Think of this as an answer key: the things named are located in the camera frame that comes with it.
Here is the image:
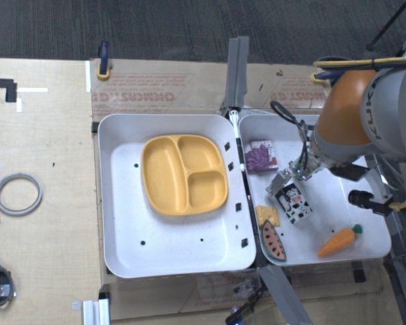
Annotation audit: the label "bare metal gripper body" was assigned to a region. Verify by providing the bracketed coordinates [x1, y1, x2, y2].
[289, 151, 327, 182]

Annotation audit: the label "white carton with cow print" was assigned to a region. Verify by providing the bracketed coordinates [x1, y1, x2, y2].
[275, 182, 314, 226]

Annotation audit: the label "purple grapes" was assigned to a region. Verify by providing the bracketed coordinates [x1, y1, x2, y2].
[244, 145, 270, 173]

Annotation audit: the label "white carton with coloured print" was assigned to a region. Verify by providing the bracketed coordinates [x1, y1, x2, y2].
[249, 139, 279, 174]

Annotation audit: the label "yellow cheese wedge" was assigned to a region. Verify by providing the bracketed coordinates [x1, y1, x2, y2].
[254, 205, 281, 229]

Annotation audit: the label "white plastic tray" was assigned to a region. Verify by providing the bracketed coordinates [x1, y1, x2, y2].
[97, 113, 257, 280]
[238, 113, 392, 267]

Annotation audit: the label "thin black and white rod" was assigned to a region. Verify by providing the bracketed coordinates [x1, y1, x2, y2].
[228, 109, 255, 223]

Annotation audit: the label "red watermelon slice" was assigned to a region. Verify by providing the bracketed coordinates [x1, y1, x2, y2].
[259, 219, 288, 263]

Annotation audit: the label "orange carrot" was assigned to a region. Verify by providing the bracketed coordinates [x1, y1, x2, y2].
[317, 223, 364, 258]

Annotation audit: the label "yellow divided plate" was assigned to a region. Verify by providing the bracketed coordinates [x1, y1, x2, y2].
[140, 133, 229, 217]

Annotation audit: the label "brown cardboard board red print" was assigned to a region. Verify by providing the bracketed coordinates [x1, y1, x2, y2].
[89, 58, 395, 322]

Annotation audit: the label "black cylinder on white bracket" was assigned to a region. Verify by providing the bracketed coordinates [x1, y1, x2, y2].
[347, 167, 395, 217]

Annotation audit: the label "black block with thin wires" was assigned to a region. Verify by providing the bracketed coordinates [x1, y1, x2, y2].
[225, 288, 265, 325]

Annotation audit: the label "grey ring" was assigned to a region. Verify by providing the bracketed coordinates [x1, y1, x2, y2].
[0, 172, 43, 217]

